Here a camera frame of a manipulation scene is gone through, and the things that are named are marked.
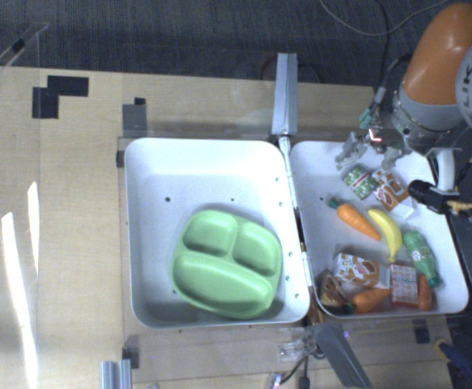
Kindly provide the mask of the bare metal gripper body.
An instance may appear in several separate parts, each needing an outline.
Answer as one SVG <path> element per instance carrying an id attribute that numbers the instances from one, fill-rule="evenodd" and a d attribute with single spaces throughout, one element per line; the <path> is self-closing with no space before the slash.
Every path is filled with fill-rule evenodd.
<path id="1" fill-rule="evenodd" d="M 382 154 L 411 154 L 412 150 L 406 145 L 402 135 L 394 128 L 370 126 L 365 136 L 366 142 Z"/>

